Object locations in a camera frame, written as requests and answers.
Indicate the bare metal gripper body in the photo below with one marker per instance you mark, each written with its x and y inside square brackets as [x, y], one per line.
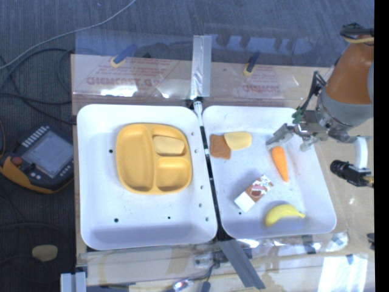
[322, 127]

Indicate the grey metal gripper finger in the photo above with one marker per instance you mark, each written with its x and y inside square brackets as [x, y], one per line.
[279, 134]
[309, 143]

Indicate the white and brown carton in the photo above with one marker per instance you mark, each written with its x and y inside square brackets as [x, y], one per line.
[252, 195]

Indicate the brown toast slice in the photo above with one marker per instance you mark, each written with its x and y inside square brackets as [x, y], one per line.
[218, 151]

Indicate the pale yellow bread slice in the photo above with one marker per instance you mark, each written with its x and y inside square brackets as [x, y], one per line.
[45, 252]
[168, 145]

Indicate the yellow banana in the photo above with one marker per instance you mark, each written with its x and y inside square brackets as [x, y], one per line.
[281, 214]

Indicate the yellow round bread slice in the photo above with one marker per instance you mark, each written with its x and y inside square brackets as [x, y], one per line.
[238, 140]

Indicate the brown cardboard board red print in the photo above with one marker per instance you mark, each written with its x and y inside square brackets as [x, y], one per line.
[334, 254]

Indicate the black cylinder on white bracket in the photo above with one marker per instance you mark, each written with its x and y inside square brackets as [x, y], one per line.
[352, 172]

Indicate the orange carrot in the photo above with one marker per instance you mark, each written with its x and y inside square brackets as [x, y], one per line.
[281, 163]

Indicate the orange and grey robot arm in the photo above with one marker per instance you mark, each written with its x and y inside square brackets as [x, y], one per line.
[349, 81]

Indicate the white plastic tray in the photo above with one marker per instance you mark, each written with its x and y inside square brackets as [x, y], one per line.
[100, 169]
[310, 199]

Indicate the yellow divided plate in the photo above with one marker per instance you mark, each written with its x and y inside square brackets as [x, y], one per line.
[136, 157]

